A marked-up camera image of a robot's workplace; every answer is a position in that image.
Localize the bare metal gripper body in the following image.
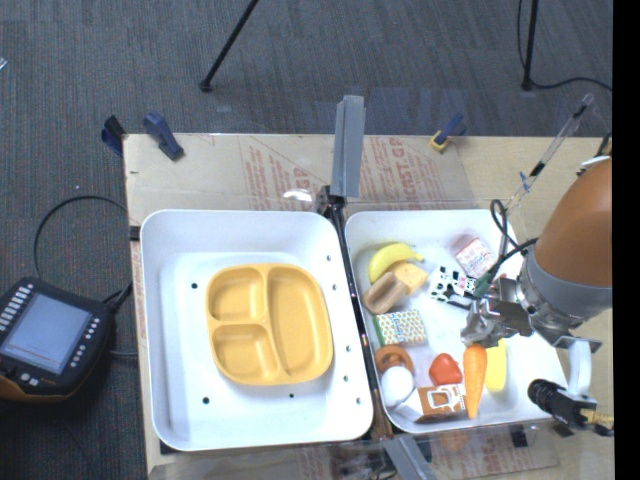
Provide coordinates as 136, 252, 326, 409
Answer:
472, 275, 584, 345

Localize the yellow corn cob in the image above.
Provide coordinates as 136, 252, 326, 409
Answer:
484, 338, 509, 394

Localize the orange carrot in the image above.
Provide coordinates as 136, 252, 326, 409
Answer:
462, 343, 489, 421

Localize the red pepper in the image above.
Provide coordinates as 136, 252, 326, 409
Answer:
428, 352, 465, 387

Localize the black and white cow-print carton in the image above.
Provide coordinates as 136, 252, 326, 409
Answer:
428, 266, 479, 305

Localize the pink and white packet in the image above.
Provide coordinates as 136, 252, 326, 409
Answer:
454, 237, 497, 280

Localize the green lemon-print carton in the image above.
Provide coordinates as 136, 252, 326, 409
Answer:
372, 309, 429, 348

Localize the orange and white carton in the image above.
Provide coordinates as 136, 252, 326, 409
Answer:
414, 383, 469, 424

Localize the yellow cheese wedge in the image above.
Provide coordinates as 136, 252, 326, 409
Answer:
390, 261, 430, 295

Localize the brown pretzel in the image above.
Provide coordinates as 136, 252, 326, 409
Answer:
373, 344, 415, 375

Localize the white egg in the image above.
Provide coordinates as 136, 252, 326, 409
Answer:
380, 366, 417, 408

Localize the brown bread bun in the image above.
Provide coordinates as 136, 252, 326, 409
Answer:
362, 271, 409, 316

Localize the white plastic tray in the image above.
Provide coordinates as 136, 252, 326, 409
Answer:
139, 209, 375, 453
343, 209, 572, 435

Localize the yellow banana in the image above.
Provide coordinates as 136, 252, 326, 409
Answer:
368, 242, 425, 285

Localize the yellow divided plate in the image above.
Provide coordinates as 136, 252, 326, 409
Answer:
204, 262, 335, 387

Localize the brown cardboard board red print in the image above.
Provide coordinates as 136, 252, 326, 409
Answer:
122, 132, 614, 480

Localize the black cylinder on white bracket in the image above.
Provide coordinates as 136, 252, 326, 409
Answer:
526, 335, 603, 430

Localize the black block with thin wires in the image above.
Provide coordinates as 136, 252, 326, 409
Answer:
314, 185, 347, 219

